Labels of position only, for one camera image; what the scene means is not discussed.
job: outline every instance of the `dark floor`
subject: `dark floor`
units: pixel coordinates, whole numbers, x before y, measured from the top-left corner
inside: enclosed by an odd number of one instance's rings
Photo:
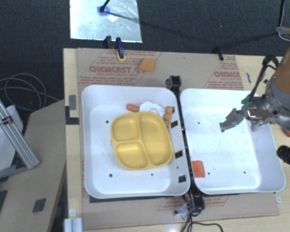
[[[137,2],[143,43],[124,43],[125,49],[210,53],[218,46],[223,54],[281,56],[289,45],[275,33],[281,0]],[[290,27],[290,0],[282,25]],[[99,41],[70,39],[69,27],[69,0],[0,0],[0,79],[30,73],[49,95],[62,99],[62,49],[102,47]],[[14,101],[37,108],[31,93],[12,92]],[[0,97],[9,105],[2,91]],[[25,120],[28,112],[19,112]]]

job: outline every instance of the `black cylindrical object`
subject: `black cylindrical object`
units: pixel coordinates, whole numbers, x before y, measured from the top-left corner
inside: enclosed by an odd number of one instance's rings
[[[277,150],[277,155],[281,158],[285,163],[290,165],[290,148],[288,146],[281,146]]]

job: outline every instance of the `yellow divided plate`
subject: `yellow divided plate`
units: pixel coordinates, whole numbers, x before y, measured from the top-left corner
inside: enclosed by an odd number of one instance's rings
[[[161,167],[173,156],[172,141],[163,119],[152,112],[129,113],[111,125],[114,152],[130,170]]]

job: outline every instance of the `blue mark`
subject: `blue mark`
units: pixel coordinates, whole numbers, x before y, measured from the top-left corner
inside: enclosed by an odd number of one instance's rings
[[[247,75],[248,82],[251,83],[250,75],[248,73],[246,73],[246,75]]]
[[[107,13],[105,13],[105,12],[108,12],[108,13],[111,12],[110,8],[106,6],[104,12],[101,13],[101,12],[100,12],[100,7],[101,7],[101,6],[98,6],[98,7],[97,7],[97,11],[98,11],[99,15],[101,15],[101,16],[106,16]]]

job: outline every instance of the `silver metal sheet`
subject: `silver metal sheet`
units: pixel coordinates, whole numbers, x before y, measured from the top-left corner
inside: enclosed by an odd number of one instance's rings
[[[70,0],[70,27],[72,39],[112,40],[120,37],[124,42],[142,42],[136,0],[111,0],[107,13],[99,7],[106,0]]]

